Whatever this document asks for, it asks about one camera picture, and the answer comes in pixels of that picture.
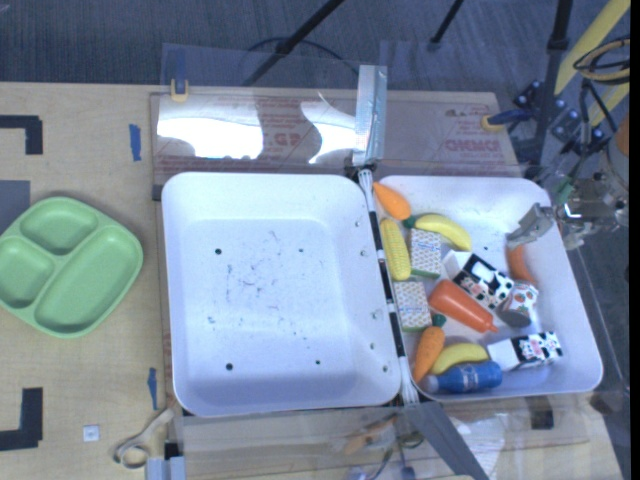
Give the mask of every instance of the black corner marker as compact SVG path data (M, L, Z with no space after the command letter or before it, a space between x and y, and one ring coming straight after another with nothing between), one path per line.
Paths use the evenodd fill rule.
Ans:
M42 388L22 390L20 427L0 431L0 451L37 448L42 441Z
M23 128L26 155L41 155L44 151L42 144L42 120L38 116L0 115L0 128Z

